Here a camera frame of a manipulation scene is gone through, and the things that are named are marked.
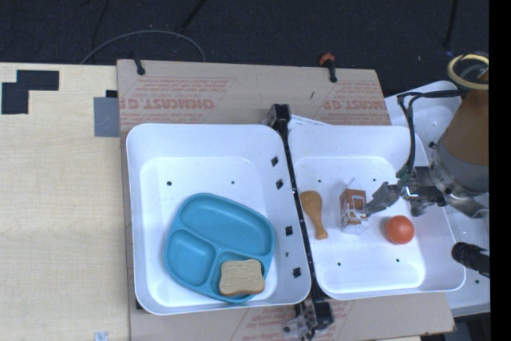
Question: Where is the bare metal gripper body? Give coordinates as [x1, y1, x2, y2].
[400, 166, 490, 219]

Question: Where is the orange ball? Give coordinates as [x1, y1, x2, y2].
[384, 214, 416, 245]

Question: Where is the orange and white carton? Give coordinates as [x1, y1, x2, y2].
[339, 176, 370, 236]

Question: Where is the brown chicken drumstick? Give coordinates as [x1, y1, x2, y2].
[299, 189, 330, 241]

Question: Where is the white plastic tray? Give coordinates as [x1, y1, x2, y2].
[287, 124, 467, 301]
[125, 122, 313, 316]

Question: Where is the thin black rod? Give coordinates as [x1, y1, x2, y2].
[278, 118, 323, 305]

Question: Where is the white paper sheet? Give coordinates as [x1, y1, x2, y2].
[288, 113, 333, 129]

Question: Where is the tan bread slice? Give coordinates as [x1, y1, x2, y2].
[218, 258, 267, 298]

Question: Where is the blue divided plate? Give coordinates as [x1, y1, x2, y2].
[163, 192, 276, 304]

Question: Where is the brown cardboard board, red print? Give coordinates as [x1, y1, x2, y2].
[116, 58, 457, 341]

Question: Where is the black cylinder on white bracket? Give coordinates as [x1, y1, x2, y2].
[451, 241, 490, 279]

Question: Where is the black block with wires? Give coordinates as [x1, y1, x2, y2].
[267, 103, 291, 129]
[310, 298, 335, 334]

